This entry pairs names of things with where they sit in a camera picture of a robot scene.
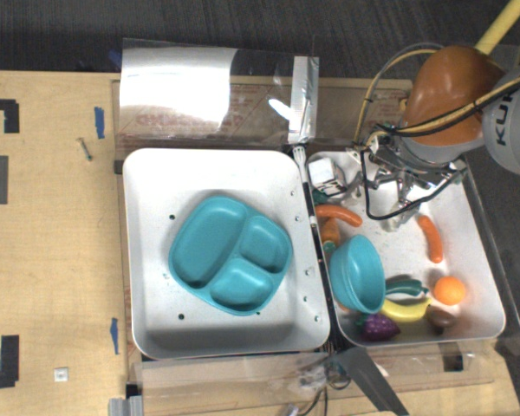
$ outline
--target toy banana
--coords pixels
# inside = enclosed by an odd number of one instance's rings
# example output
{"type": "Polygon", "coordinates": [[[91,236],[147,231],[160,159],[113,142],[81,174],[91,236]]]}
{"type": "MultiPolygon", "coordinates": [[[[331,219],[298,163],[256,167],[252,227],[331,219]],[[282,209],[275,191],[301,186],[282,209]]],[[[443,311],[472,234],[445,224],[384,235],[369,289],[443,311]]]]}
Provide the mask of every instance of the toy banana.
{"type": "Polygon", "coordinates": [[[421,302],[409,305],[402,305],[386,299],[380,312],[395,322],[416,322],[424,317],[431,302],[431,297],[426,297],[421,302]]]}
{"type": "Polygon", "coordinates": [[[405,279],[402,281],[392,281],[386,285],[386,295],[402,293],[410,296],[418,296],[422,293],[427,294],[429,289],[424,288],[422,282],[416,279],[405,279]]]}

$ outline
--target black corner marking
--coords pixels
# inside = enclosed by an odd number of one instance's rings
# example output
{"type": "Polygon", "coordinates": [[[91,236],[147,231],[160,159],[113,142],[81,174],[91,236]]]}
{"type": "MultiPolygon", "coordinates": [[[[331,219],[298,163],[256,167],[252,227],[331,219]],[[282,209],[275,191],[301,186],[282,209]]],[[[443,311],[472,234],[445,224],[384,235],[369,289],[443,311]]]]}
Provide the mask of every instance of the black corner marking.
{"type": "Polygon", "coordinates": [[[19,380],[19,336],[2,336],[0,388],[15,387],[19,380]]]}
{"type": "Polygon", "coordinates": [[[4,133],[19,133],[19,103],[13,99],[0,99],[0,111],[3,111],[4,133]]]}

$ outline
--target banana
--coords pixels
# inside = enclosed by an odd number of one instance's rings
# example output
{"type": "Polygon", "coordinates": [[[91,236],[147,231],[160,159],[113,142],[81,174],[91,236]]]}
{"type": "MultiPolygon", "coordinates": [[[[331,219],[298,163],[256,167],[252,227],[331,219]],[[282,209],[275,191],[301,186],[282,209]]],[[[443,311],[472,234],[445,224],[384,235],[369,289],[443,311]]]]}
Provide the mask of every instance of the banana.
{"type": "Polygon", "coordinates": [[[432,303],[431,297],[412,305],[402,305],[386,299],[380,312],[395,322],[416,322],[426,314],[427,307],[432,303]]]}

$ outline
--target teal divided plate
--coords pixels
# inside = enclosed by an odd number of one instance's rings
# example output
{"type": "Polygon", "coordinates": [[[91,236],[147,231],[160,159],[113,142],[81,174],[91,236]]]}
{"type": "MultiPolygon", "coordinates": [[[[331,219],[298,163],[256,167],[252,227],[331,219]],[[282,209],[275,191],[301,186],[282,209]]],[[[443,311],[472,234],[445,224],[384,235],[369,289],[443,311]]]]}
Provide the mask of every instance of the teal divided plate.
{"type": "Polygon", "coordinates": [[[293,255],[287,233],[247,204],[226,196],[203,201],[173,241],[170,272],[187,291],[233,315],[270,301],[293,255]]]}

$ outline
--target teal bowl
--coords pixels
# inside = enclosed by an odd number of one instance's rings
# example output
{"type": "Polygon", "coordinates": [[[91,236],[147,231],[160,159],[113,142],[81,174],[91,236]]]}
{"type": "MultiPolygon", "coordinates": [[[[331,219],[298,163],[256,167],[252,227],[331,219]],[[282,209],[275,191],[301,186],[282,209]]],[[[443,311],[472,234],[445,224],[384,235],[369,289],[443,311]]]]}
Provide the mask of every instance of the teal bowl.
{"type": "Polygon", "coordinates": [[[331,255],[329,280],[335,300],[348,309],[374,314],[385,300],[385,272],[374,245],[358,235],[331,255]]]}

